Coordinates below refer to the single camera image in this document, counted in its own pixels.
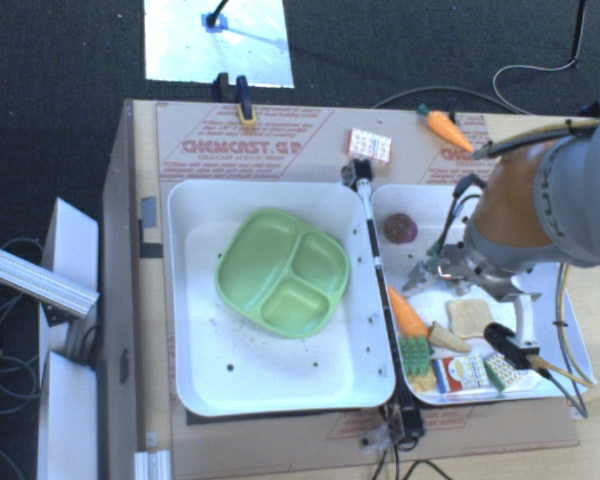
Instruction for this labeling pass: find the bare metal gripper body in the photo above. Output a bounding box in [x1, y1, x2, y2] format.
[428, 244, 520, 300]

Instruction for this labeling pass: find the orange carrot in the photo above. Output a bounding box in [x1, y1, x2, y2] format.
[415, 102, 475, 154]
[386, 285, 430, 341]

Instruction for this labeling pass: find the purple round toy food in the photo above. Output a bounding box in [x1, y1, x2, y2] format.
[383, 212, 419, 245]

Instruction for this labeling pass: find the beige bread slice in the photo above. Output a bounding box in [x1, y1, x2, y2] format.
[446, 297, 492, 340]

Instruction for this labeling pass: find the thin black and white rod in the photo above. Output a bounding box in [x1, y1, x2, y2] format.
[355, 180, 413, 409]

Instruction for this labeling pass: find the white plastic tray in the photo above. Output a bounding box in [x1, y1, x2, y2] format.
[370, 183, 597, 407]
[167, 178, 397, 418]

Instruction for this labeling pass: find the beige waffle cone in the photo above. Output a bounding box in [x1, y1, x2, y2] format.
[426, 320, 473, 355]

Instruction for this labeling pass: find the yellow pineapple with green leaves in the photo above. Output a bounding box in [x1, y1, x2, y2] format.
[398, 334, 439, 395]

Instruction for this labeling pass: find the white red and blue carton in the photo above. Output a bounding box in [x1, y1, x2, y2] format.
[431, 353, 492, 396]

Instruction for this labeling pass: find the white packet yellow green print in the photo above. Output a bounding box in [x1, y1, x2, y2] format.
[482, 351, 529, 393]

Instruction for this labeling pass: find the white packet with orange print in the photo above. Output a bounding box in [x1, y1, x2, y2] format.
[346, 127, 393, 168]

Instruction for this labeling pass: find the green divided plate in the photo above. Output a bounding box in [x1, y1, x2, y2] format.
[213, 207, 352, 340]

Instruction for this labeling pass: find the brown cardboard board red print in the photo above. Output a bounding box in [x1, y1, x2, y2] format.
[154, 100, 600, 462]

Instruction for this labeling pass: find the black cylinder on white bracket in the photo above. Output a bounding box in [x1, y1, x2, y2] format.
[482, 293, 542, 372]

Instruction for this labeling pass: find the black block with thin wires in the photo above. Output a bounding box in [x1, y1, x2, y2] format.
[387, 401, 426, 442]
[341, 158, 376, 187]

